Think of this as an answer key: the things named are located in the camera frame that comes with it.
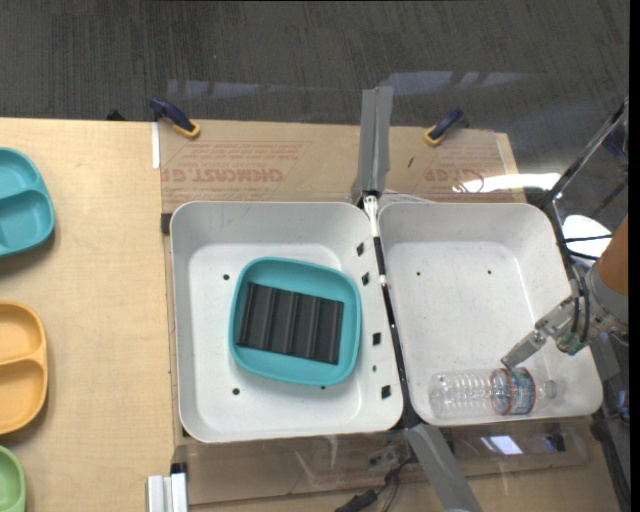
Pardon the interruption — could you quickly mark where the clear plastic bottle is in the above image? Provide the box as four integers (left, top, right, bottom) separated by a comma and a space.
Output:
427, 366, 559, 421

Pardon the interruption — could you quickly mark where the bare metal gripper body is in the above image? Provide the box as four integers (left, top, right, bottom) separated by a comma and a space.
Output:
533, 294, 602, 347

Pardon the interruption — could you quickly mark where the green divided plate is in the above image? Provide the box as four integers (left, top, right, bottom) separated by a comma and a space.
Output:
0, 444, 28, 512

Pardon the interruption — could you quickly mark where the white plastic tray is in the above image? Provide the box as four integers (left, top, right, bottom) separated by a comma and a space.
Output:
169, 200, 405, 445
376, 201, 605, 428

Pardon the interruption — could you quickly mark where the brown cardboard board red print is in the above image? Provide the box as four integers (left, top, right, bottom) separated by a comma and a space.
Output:
158, 118, 592, 506

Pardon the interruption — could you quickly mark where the orange divided plate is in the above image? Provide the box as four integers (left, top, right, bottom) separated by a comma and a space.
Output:
0, 300, 50, 436

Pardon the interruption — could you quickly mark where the blue divided plate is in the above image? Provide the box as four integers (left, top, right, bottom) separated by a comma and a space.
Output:
0, 146, 56, 259

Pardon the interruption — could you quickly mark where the thin black and white rod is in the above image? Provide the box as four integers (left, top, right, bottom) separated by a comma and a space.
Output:
362, 194, 410, 402

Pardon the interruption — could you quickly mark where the blue square bowl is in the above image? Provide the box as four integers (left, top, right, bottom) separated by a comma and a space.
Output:
228, 256, 363, 388

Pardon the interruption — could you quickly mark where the black ribbed plastic insert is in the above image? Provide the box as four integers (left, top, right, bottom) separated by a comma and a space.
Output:
235, 280, 346, 366

